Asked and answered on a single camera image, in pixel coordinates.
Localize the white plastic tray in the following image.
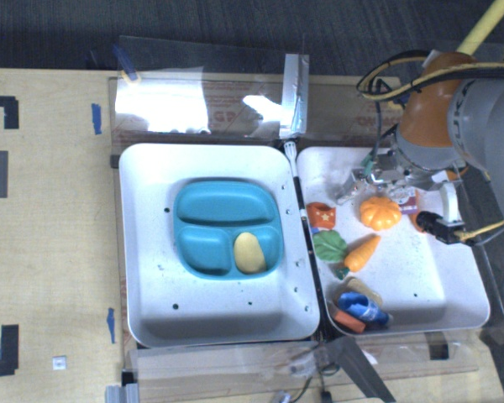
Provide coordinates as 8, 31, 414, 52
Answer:
296, 145, 491, 338
118, 142, 322, 349

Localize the purple and white packet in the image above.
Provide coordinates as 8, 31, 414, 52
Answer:
396, 188, 422, 216

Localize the orange carrot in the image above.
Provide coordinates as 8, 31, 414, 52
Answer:
334, 234, 382, 281

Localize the tan bread slice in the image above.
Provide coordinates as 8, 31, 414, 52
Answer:
345, 276, 384, 308

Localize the black cylinder on white bracket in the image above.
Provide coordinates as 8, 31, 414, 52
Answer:
415, 181, 468, 246

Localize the orange block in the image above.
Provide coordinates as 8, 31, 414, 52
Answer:
331, 307, 368, 335

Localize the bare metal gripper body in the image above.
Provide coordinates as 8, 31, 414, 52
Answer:
351, 150, 437, 192

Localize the orange pumpkin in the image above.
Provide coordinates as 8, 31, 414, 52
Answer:
359, 196, 403, 232

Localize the blue divided plate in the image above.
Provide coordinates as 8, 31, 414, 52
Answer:
172, 179, 285, 281

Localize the blue bottle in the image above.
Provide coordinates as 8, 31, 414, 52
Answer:
336, 290, 392, 326

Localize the green lettuce leaf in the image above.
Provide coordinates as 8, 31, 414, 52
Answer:
311, 229, 349, 264

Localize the yellow potato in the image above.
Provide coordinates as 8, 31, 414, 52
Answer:
233, 231, 268, 275

